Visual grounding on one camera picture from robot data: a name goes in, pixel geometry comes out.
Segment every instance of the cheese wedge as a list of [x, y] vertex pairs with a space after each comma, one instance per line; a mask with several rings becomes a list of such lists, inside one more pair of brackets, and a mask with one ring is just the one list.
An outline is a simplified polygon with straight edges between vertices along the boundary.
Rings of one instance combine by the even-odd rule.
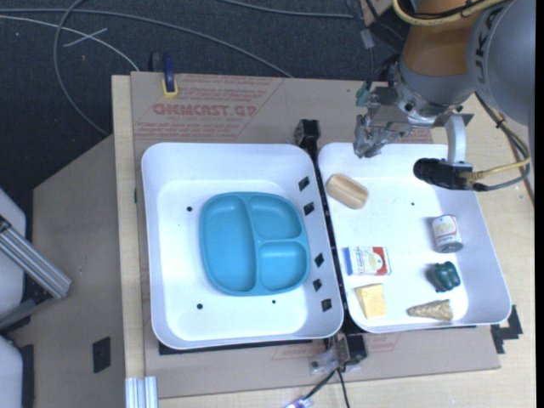
[[387, 314], [382, 284], [357, 287], [355, 293], [367, 319]]
[[430, 317], [437, 320], [453, 320], [453, 309], [450, 305], [450, 299], [443, 301], [432, 301], [410, 307], [406, 310], [409, 316]]

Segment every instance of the yellow cheese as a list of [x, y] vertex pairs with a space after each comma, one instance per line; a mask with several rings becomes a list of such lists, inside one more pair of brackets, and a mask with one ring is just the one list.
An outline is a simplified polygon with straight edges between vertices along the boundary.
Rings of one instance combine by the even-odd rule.
[[367, 319], [384, 316], [387, 313], [382, 284], [357, 287], [355, 293]]

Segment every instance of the cardboard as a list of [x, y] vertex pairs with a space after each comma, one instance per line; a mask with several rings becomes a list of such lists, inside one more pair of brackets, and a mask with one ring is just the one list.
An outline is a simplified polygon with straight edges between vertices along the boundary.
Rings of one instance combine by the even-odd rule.
[[[317, 383], [309, 359], [325, 350], [308, 343], [173, 352], [160, 346], [150, 323], [150, 289], [140, 161], [161, 141], [290, 143], [301, 119], [317, 119], [318, 146], [353, 141], [357, 81], [177, 75], [179, 96], [164, 99], [161, 73], [133, 73], [132, 108], [137, 180], [145, 374], [160, 398], [283, 388]], [[402, 142], [430, 143], [429, 131]], [[347, 381], [476, 371], [500, 366], [488, 326], [365, 333], [368, 357]]]

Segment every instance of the white cable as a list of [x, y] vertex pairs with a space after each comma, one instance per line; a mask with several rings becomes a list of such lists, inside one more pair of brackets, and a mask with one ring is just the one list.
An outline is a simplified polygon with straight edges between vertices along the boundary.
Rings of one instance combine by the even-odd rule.
[[[39, 24], [41, 26], [53, 27], [54, 29], [58, 27], [58, 25], [56, 24], [47, 23], [41, 20], [34, 20], [33, 18], [14, 17], [11, 15], [0, 15], [0, 18], [6, 19], [6, 20], [27, 21], [29, 23]], [[76, 33], [77, 35], [84, 37], [85, 39], [92, 39], [93, 41], [104, 45], [105, 47], [109, 48], [111, 51], [119, 54], [122, 58], [124, 58], [136, 71], [139, 71], [138, 66], [126, 54], [124, 54], [121, 50], [118, 50], [117, 48], [113, 47], [109, 43], [104, 42], [101, 39], [98, 39], [97, 37], [93, 37], [92, 35], [88, 35], [87, 33], [83, 33], [82, 31], [76, 31], [76, 30], [70, 29], [69, 27], [63, 27], [63, 30], [71, 31], [72, 33]]]
[[[83, 113], [83, 111], [76, 105], [76, 103], [74, 102], [74, 100], [71, 98], [70, 94], [68, 93], [68, 91], [66, 90], [66, 87], [65, 87], [65, 84], [64, 82], [62, 81], [62, 77], [60, 75], [60, 68], [59, 68], [59, 62], [58, 62], [58, 44], [59, 44], [59, 38], [60, 38], [60, 33], [63, 31], [63, 30], [67, 30], [67, 31], [70, 31], [71, 29], [67, 29], [65, 28], [64, 24], [66, 22], [66, 20], [68, 19], [68, 17], [70, 16], [70, 14], [74, 13], [74, 12], [77, 12], [77, 6], [79, 6], [81, 3], [85, 2], [87, 0], [76, 0], [67, 10], [64, 11], [64, 15], [62, 16], [59, 24], [56, 27], [57, 31], [55, 33], [55, 37], [54, 37], [54, 44], [53, 44], [53, 63], [54, 63], [54, 71], [55, 71], [55, 74], [56, 74], [56, 77], [57, 77], [57, 80], [59, 82], [59, 85], [60, 85], [60, 88], [61, 90], [63, 91], [63, 93], [65, 94], [65, 97], [68, 99], [68, 101], [70, 102], [70, 104], [74, 107], [74, 109], [78, 112], [78, 114], [88, 123], [90, 124], [93, 128], [95, 128], [99, 133], [102, 133], [103, 135], [107, 135], [108, 133], [106, 131], [104, 131], [102, 128], [98, 127], [87, 115], [85, 115], [85, 113]], [[252, 4], [249, 4], [249, 3], [242, 3], [242, 2], [237, 2], [237, 1], [234, 1], [234, 0], [215, 0], [215, 1], [218, 1], [218, 2], [221, 2], [221, 3], [227, 3], [227, 4], [233, 4], [235, 6], [241, 6], [243, 8], [247, 8], [247, 9], [253, 9], [253, 10], [259, 10], [259, 11], [263, 11], [263, 12], [269, 12], [269, 13], [273, 13], [273, 14], [283, 14], [283, 15], [290, 15], [290, 16], [301, 16], [301, 17], [315, 17], [315, 18], [340, 18], [340, 19], [350, 19], [351, 17], [349, 15], [344, 15], [344, 14], [312, 14], [312, 13], [304, 13], [304, 12], [293, 12], [293, 11], [285, 11], [285, 10], [279, 10], [279, 9], [272, 9], [272, 8], [264, 8], [264, 7], [260, 7], [260, 6], [256, 6], [256, 5], [252, 5]], [[0, 8], [0, 12], [16, 12], [20, 9], [3, 9], [3, 8]], [[184, 29], [183, 27], [180, 27], [180, 26], [177, 26], [177, 25], [170, 25], [168, 23], [161, 23], [159, 21], [156, 21], [156, 20], [149, 20], [149, 19], [145, 19], [144, 17], [137, 17], [137, 16], [132, 16], [130, 18], [133, 18], [134, 20], [144, 20], [144, 21], [147, 21], [147, 22], [153, 22], [155, 23], [156, 25], [160, 25], [160, 26], [167, 26], [167, 27], [170, 27], [170, 28], [175, 28], [175, 29], [178, 29], [178, 30], [181, 30], [181, 31], [185, 31], [185, 32], [188, 32], [188, 33], [191, 33], [193, 35], [197, 35], [197, 36], [200, 36], [200, 37], [205, 37], [206, 39], [208, 40], [212, 40], [216, 43], [220, 43], [226, 47], [229, 47], [229, 48], [232, 48], [240, 53], [243, 53], [245, 55], [248, 55], [258, 61], [260, 61], [261, 63], [267, 65], [267, 66], [270, 66], [272, 68], [274, 68], [275, 70], [277, 70], [278, 72], [281, 72], [284, 76], [286, 77], [292, 77], [289, 73], [283, 71], [282, 69], [278, 68], [277, 66], [275, 65], [272, 65], [270, 64], [269, 62], [267, 62], [266, 60], [264, 59], [261, 59], [259, 58], [258, 56], [256, 56], [255, 54], [251, 54], [249, 52], [247, 52], [246, 50], [242, 49], [242, 48], [239, 48], [239, 47], [236, 47], [228, 42], [225, 42], [225, 41], [221, 41], [217, 38], [214, 38], [214, 37], [210, 37], [208, 35], [204, 35], [200, 32], [197, 32], [197, 31], [192, 31], [190, 29]], [[96, 39], [92, 36], [89, 36], [87, 35], [88, 39], [93, 39], [93, 40], [96, 40], [97, 42], [99, 43], [103, 43], [105, 45], [104, 42], [100, 41], [99, 39]]]

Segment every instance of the small box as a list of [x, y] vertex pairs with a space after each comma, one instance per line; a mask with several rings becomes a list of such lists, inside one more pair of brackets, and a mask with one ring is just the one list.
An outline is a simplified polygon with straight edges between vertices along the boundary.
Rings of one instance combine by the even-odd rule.
[[348, 275], [389, 275], [388, 250], [383, 246], [344, 248]]

